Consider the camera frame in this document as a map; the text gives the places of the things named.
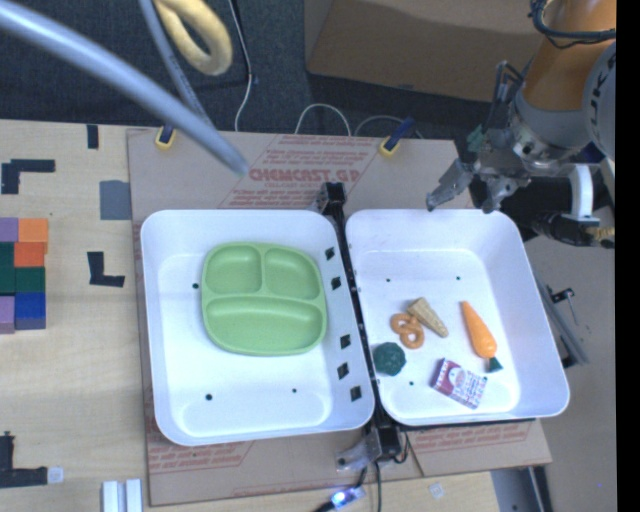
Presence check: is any red and white packet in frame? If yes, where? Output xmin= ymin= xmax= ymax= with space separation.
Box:
xmin=429 ymin=357 xmax=489 ymax=411

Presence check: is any black cylinder on white bracket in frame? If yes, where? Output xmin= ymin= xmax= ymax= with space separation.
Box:
xmin=499 ymin=163 xmax=614 ymax=249

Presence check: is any brown cardboard box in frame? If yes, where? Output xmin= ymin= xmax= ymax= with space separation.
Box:
xmin=304 ymin=0 xmax=542 ymax=103

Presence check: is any white plastic tray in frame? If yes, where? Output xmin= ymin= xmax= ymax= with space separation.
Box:
xmin=139 ymin=208 xmax=377 ymax=448
xmin=344 ymin=207 xmax=572 ymax=428

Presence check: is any orange pretzel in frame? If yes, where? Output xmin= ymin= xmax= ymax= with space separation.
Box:
xmin=389 ymin=312 xmax=426 ymax=350

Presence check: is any beige ice cream cone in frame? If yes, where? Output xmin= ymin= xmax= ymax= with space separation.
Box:
xmin=405 ymin=296 xmax=450 ymax=339

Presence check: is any white rectangular block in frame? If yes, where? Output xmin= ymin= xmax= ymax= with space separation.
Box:
xmin=101 ymin=480 xmax=125 ymax=512
xmin=124 ymin=478 xmax=145 ymax=512

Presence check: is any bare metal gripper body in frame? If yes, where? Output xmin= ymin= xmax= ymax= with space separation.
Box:
xmin=471 ymin=124 xmax=577 ymax=187

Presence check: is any green broccoli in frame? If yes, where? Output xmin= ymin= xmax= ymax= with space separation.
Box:
xmin=371 ymin=341 xmax=408 ymax=377

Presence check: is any orange cube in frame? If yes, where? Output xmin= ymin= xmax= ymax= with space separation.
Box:
xmin=13 ymin=241 xmax=48 ymax=269
xmin=18 ymin=217 xmax=50 ymax=245

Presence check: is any orange carrot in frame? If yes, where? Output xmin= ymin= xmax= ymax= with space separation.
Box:
xmin=459 ymin=299 xmax=505 ymax=374

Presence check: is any brown cardboard board red print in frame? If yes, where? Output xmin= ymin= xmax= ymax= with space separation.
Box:
xmin=125 ymin=128 xmax=554 ymax=508

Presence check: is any black block with thin wires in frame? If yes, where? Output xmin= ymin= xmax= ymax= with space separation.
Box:
xmin=318 ymin=181 xmax=348 ymax=217
xmin=363 ymin=423 xmax=404 ymax=462

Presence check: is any green cube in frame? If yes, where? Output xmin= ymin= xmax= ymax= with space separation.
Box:
xmin=14 ymin=265 xmax=47 ymax=295
xmin=0 ymin=242 xmax=17 ymax=297

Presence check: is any green divided plate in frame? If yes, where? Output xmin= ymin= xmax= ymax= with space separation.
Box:
xmin=200 ymin=241 xmax=329 ymax=358

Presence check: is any blue cube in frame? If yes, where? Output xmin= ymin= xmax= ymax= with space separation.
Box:
xmin=14 ymin=291 xmax=48 ymax=331

